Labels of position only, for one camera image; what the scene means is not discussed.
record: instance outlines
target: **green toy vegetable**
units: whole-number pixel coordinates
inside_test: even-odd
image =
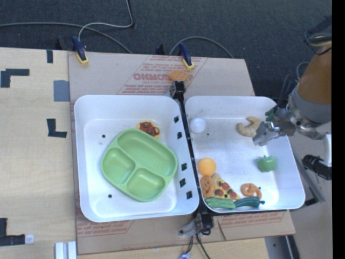
[[[206,199],[206,203],[212,208],[226,208],[226,209],[235,209],[236,206],[234,202],[230,199],[218,199],[216,197],[209,197]]]
[[[264,155],[263,158],[258,160],[258,167],[262,172],[270,172],[275,169],[275,157]]]
[[[249,206],[258,208],[260,204],[264,204],[265,201],[260,201],[257,196],[244,197],[243,199],[234,202],[236,207]]]

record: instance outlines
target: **green toy pepper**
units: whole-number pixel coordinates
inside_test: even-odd
[[[258,167],[262,172],[270,172],[275,169],[275,157],[265,156],[258,160]]]

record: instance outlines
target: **white plastic piece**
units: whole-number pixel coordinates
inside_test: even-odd
[[[202,133],[206,129],[206,121],[203,118],[193,118],[189,123],[190,130],[193,133]]]
[[[193,152],[198,164],[204,157],[212,157],[216,172],[231,188],[242,195],[241,185],[253,183],[261,188],[264,205],[259,208],[239,207],[235,210],[212,209],[216,213],[253,212],[297,209],[305,202],[305,192],[288,137],[271,140],[266,146],[255,146],[252,138],[238,133],[237,124],[249,116],[261,121],[265,112],[275,106],[266,97],[194,96],[185,103],[189,118],[203,118],[207,134],[194,134]],[[277,167],[263,173],[257,160],[264,155],[274,156]]]
[[[176,101],[166,96],[88,95],[76,101],[74,117],[80,206],[89,220],[110,222],[187,215],[197,209],[198,190]],[[161,196],[150,202],[138,202],[115,188],[104,178],[100,167],[113,139],[143,120],[158,126],[159,141],[172,149],[178,159],[174,179]]]
[[[59,242],[55,243],[54,247],[54,259],[68,259],[66,244]]]
[[[323,160],[328,167],[332,166],[332,134],[327,133],[323,138],[323,145],[325,147],[325,159]]]
[[[75,241],[67,243],[68,247],[68,259],[77,259],[77,246]]]
[[[25,244],[32,244],[32,243],[33,243],[33,235],[26,235]]]
[[[68,243],[55,243],[54,259],[77,259],[77,247],[75,241]]]

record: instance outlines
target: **green divided plate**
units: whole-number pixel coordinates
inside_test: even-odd
[[[101,160],[103,176],[138,201],[158,198],[173,179],[177,165],[170,148],[136,128],[122,131]]]

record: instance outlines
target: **toy food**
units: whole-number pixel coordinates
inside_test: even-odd
[[[244,136],[253,137],[256,135],[256,130],[260,126],[261,121],[259,118],[254,116],[248,117],[247,120],[250,122],[250,124],[245,127],[242,123],[238,123],[237,131]]]
[[[212,197],[215,192],[215,185],[213,183],[213,179],[205,175],[200,179],[200,184],[202,188],[202,194],[205,199],[208,197]]]
[[[252,183],[245,183],[241,185],[241,193],[244,196],[257,196],[260,200],[262,198],[262,194],[260,189]]]
[[[216,197],[210,197],[206,199],[206,203],[212,208],[226,208],[226,209],[235,209],[236,205],[230,200],[218,199]]]
[[[263,158],[258,160],[258,168],[262,172],[270,172],[275,169],[275,157],[264,155]]]
[[[258,208],[260,204],[265,204],[265,201],[260,201],[258,196],[244,197],[243,199],[234,202],[236,207],[249,206]]]
[[[212,175],[216,168],[216,162],[212,158],[202,158],[198,163],[198,170],[202,175]]]
[[[161,137],[160,129],[157,127],[156,124],[154,124],[150,121],[142,121],[136,125],[136,128],[140,129],[143,132],[150,134],[154,138],[158,139]]]
[[[189,78],[189,74],[182,70],[173,70],[168,73],[168,78],[173,81],[186,81]]]
[[[227,184],[219,174],[212,175],[213,183],[215,185],[215,192],[213,197],[219,199],[239,200],[241,197]]]
[[[203,118],[193,118],[189,124],[193,133],[202,133],[206,129],[206,121]]]

